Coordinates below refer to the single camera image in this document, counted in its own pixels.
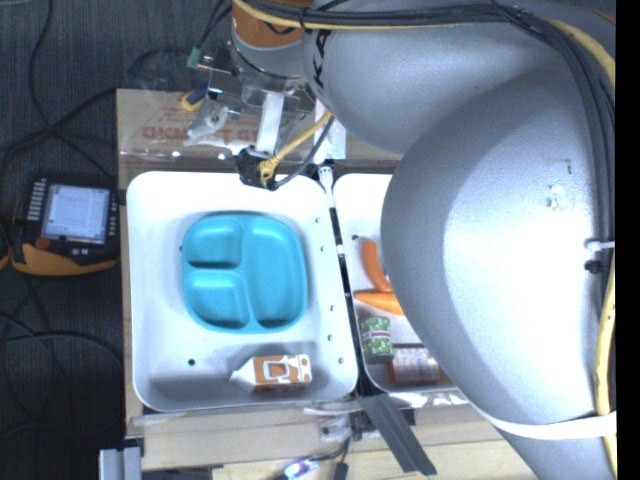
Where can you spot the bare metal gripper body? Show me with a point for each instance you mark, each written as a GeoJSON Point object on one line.
{"type": "Point", "coordinates": [235, 95]}

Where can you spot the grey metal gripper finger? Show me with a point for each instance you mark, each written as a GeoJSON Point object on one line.
{"type": "Point", "coordinates": [209, 122]}

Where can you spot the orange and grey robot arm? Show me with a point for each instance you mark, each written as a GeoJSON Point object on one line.
{"type": "Point", "coordinates": [480, 168]}

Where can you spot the blue divided plate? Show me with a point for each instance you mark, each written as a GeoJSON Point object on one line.
{"type": "Point", "coordinates": [275, 268]}

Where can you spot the white plastic tray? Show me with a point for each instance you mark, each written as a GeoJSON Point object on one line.
{"type": "Point", "coordinates": [160, 288]}
{"type": "Point", "coordinates": [352, 208]}

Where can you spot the thin black and white rod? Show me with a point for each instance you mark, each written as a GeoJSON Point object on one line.
{"type": "Point", "coordinates": [336, 233]}

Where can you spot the orange sausage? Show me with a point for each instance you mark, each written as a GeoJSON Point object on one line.
{"type": "Point", "coordinates": [374, 268]}

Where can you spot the orange carrot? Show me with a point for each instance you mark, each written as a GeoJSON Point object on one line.
{"type": "Point", "coordinates": [380, 302]}

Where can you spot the orange and white carton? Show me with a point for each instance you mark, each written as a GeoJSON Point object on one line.
{"type": "Point", "coordinates": [280, 373]}

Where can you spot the green and white can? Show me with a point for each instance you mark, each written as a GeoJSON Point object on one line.
{"type": "Point", "coordinates": [376, 338]}

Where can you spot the black cylinder on white bracket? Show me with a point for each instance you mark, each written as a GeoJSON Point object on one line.
{"type": "Point", "coordinates": [269, 118]}

